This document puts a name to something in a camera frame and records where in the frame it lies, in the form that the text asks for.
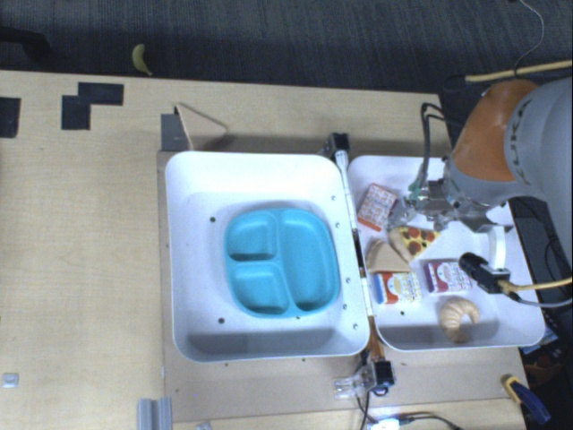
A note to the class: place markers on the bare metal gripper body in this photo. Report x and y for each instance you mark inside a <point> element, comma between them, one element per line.
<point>439,199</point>

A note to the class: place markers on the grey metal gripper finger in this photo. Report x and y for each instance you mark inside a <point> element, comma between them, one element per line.
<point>441,223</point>
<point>403,215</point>

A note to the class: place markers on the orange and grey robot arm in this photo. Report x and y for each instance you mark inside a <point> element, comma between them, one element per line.
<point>501,150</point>

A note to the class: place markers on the pizza slice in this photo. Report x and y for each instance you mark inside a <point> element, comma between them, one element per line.
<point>414,240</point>

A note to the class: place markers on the orange patterned carton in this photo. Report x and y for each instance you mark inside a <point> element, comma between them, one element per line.
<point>375,206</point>

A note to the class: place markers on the tan bread slice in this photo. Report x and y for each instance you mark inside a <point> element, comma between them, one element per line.
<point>386,258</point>

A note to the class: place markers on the purple and white carton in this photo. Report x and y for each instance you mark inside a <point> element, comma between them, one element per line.
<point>447,277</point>

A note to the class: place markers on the orange and blue carton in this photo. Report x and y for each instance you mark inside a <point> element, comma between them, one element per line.
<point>398,287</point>

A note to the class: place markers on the tan croissant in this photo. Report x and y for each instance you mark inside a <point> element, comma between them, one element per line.
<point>454,318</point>

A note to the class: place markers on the blue divided plate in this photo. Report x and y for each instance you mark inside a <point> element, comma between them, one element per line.
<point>304,262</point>

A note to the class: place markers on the white plastic tray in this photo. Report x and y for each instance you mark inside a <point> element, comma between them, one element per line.
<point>492,329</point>
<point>197,249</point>

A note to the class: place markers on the yellow banana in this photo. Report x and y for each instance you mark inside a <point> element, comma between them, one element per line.
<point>139,60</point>

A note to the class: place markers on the black cylinder on white bracket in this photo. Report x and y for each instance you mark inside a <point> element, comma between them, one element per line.
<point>481,271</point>

